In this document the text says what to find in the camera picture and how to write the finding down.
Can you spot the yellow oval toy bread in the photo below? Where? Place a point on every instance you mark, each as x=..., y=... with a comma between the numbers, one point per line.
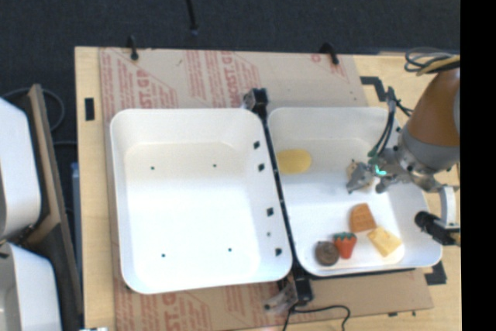
x=293, y=161

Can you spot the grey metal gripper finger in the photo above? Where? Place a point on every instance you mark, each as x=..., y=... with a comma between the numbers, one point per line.
x=381, y=185
x=360, y=176

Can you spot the brown round toy biscuit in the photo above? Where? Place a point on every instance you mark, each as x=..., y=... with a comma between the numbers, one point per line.
x=326, y=253

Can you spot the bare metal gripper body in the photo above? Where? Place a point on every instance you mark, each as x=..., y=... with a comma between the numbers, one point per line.
x=407, y=166

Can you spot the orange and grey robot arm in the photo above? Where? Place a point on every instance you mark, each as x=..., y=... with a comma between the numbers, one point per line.
x=436, y=116

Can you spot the orange toy bread slice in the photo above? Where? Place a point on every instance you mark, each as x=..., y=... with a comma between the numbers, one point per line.
x=362, y=219

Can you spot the thin black rod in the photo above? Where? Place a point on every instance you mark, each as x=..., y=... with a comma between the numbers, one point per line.
x=277, y=174

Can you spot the brown cardboard board red print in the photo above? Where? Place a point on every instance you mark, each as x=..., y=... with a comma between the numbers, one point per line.
x=217, y=77

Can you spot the orange toy carrot green top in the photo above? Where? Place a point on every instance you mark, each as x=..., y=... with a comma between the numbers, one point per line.
x=345, y=244

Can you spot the white plastic tray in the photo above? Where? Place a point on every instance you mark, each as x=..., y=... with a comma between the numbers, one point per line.
x=329, y=197
x=193, y=205

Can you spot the black cylinder on white bracket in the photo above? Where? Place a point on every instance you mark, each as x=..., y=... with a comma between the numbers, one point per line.
x=434, y=223

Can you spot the yellow toy cheese wedge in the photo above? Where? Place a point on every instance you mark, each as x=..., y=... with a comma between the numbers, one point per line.
x=384, y=241

